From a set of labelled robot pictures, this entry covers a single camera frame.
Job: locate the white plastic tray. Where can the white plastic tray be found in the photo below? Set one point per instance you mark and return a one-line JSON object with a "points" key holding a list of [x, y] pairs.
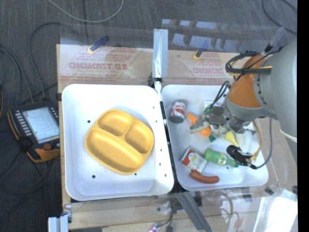
{"points": [[79, 178], [231, 178]]}

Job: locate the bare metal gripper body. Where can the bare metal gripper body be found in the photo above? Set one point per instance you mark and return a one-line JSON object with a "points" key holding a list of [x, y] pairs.
{"points": [[218, 120]]}

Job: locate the orange carrot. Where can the orange carrot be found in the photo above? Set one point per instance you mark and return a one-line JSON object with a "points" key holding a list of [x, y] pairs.
{"points": [[206, 132]]}

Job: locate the red and white can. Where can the red and white can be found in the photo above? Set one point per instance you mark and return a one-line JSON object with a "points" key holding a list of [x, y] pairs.
{"points": [[178, 111]]}

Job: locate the brown sausage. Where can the brown sausage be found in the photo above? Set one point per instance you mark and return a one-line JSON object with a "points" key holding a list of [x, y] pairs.
{"points": [[205, 178]]}

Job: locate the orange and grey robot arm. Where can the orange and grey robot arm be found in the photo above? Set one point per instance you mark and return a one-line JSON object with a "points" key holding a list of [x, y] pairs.
{"points": [[270, 86]]}

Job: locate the green plastic bottle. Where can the green plastic bottle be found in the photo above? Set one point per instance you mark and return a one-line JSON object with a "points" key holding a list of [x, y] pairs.
{"points": [[218, 157]]}

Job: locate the yellow divided plate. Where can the yellow divided plate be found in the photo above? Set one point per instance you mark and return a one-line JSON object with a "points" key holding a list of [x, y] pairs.
{"points": [[113, 146]]}

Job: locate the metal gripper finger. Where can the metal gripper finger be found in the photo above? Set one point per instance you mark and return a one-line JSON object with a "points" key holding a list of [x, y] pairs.
{"points": [[200, 121], [196, 129]]}

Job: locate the black cylinder on white bracket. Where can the black cylinder on white bracket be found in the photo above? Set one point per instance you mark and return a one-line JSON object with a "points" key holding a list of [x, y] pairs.
{"points": [[237, 155]]}

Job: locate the red white yellow carton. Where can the red white yellow carton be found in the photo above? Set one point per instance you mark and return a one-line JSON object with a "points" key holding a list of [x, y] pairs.
{"points": [[193, 160]]}

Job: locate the brown cardboard board red print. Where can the brown cardboard board red print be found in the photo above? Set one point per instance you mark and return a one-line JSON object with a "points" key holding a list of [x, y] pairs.
{"points": [[101, 66]]}

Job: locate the yellow pear-shaped toy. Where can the yellow pear-shaped toy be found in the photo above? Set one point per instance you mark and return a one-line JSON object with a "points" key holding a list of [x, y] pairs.
{"points": [[230, 137]]}

